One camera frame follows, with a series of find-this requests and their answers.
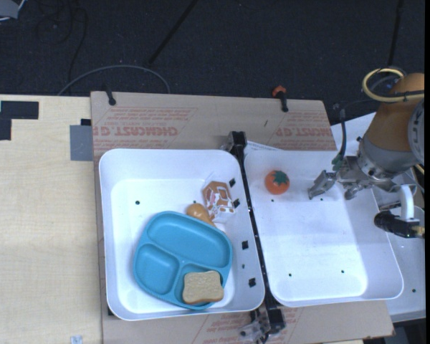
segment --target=light wood surface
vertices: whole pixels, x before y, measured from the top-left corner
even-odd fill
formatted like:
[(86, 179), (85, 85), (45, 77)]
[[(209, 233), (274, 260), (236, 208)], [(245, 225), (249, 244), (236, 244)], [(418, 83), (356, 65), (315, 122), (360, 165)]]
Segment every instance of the light wood surface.
[(0, 343), (101, 343), (92, 162), (70, 160), (70, 125), (88, 97), (39, 101), (0, 140)]

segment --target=toy food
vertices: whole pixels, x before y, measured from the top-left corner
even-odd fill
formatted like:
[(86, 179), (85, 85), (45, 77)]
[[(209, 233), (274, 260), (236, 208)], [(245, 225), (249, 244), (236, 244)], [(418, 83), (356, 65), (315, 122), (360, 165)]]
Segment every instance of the toy food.
[(201, 302), (218, 302), (223, 299), (220, 274), (215, 270), (189, 272), (183, 279), (183, 301), (188, 305)]
[(204, 205), (200, 203), (193, 203), (186, 209), (186, 215), (197, 218), (201, 221), (205, 221), (209, 223), (211, 226), (215, 226), (215, 223), (210, 219), (209, 213), (204, 207)]
[(290, 180), (285, 172), (274, 170), (264, 179), (267, 190), (274, 195), (283, 194), (290, 187)]

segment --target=cardboard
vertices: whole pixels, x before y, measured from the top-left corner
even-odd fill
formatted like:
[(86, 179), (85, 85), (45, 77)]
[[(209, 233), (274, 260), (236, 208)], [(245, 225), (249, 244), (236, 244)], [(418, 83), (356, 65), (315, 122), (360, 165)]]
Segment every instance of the cardboard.
[[(113, 148), (218, 149), (230, 131), (244, 131), (247, 140), (285, 150), (335, 150), (323, 103), (247, 97), (203, 97), (114, 92), (91, 93), (97, 232), (99, 241), (102, 332), (105, 344), (236, 343), (249, 312), (191, 315), (128, 322), (108, 314), (105, 294), (105, 253), (98, 162)], [(393, 335), (384, 301), (314, 307), (282, 307), (286, 327), (268, 339), (271, 344), (322, 343)]]

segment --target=blue plate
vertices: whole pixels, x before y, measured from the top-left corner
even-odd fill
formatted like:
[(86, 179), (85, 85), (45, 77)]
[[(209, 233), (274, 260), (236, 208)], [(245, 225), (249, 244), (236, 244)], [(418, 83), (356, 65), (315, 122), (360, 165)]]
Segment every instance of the blue plate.
[(133, 273), (151, 295), (192, 310), (214, 302), (183, 301), (183, 277), (189, 272), (217, 271), (221, 286), (228, 280), (232, 245), (224, 232), (204, 221), (174, 211), (156, 214), (145, 226), (135, 250)]

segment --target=red tomato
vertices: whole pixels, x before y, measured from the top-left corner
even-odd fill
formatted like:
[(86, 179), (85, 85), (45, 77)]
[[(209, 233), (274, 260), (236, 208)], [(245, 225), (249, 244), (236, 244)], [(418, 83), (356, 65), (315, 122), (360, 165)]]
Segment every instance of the red tomato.
[(290, 187), (290, 180), (285, 172), (270, 171), (264, 179), (267, 190), (274, 195), (283, 194)]

